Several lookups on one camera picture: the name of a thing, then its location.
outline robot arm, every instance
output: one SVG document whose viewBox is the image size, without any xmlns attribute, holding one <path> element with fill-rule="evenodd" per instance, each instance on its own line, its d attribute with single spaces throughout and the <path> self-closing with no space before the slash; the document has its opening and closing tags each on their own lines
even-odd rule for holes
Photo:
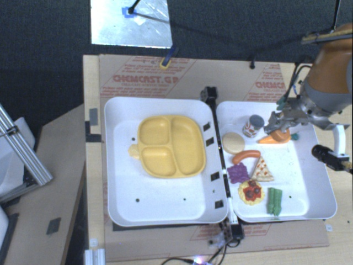
<svg viewBox="0 0 353 265">
<path fill-rule="evenodd" d="M 346 24 L 337 29 L 346 32 L 352 29 L 353 24 Z M 296 81 L 298 66 L 293 73 L 289 89 Z M 300 93 L 296 98 L 289 98 L 288 92 L 278 102 L 280 112 L 272 112 L 269 124 L 264 127 L 267 134 L 280 130 L 285 133 L 287 128 L 298 124 L 309 123 L 322 130 L 332 130 L 335 138 L 335 150 L 330 149 L 321 152 L 316 146 L 312 154 L 320 161 L 334 156 L 336 163 L 327 163 L 335 170 L 345 169 L 345 161 L 349 157 L 342 152 L 345 148 L 344 129 L 349 125 L 334 124 L 329 120 L 333 114 L 340 113 L 348 105 L 352 104 L 352 37 L 339 39 L 325 43 L 309 74 L 301 83 Z"/>
</svg>

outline black fabric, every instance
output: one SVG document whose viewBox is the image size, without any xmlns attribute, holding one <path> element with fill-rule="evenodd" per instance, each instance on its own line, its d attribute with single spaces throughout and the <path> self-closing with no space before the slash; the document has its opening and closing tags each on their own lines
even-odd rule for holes
<svg viewBox="0 0 353 265">
<path fill-rule="evenodd" d="M 319 47 L 307 32 L 330 28 L 336 0 L 167 0 L 178 57 L 296 62 Z M 342 0 L 338 25 L 352 22 Z M 164 56 L 166 50 L 90 43 L 90 0 L 0 0 L 0 103 L 39 127 L 83 103 L 82 56 Z"/>
</svg>

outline yellow divided plate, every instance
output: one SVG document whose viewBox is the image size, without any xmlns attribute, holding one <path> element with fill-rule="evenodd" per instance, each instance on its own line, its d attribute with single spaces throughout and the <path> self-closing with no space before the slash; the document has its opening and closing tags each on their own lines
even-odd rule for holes
<svg viewBox="0 0 353 265">
<path fill-rule="evenodd" d="M 201 173 L 206 154 L 199 126 L 178 115 L 152 116 L 138 127 L 143 168 L 159 178 L 183 178 Z"/>
</svg>

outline hot dog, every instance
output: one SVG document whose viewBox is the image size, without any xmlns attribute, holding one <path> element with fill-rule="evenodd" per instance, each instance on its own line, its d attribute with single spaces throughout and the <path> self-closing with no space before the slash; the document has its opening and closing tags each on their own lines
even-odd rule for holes
<svg viewBox="0 0 353 265">
<path fill-rule="evenodd" d="M 241 160 L 245 158 L 248 158 L 248 157 L 259 158 L 260 156 L 261 156 L 261 152 L 258 150 L 245 150 L 236 154 L 233 157 L 232 162 L 234 165 L 237 165 L 241 162 Z"/>
</svg>

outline pizza slice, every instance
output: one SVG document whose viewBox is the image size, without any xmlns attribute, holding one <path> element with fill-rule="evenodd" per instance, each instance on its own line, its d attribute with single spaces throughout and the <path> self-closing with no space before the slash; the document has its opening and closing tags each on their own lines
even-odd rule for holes
<svg viewBox="0 0 353 265">
<path fill-rule="evenodd" d="M 271 182 L 274 180 L 274 176 L 272 176 L 262 156 L 260 156 L 258 163 L 256 164 L 252 179 L 258 182 Z"/>
</svg>

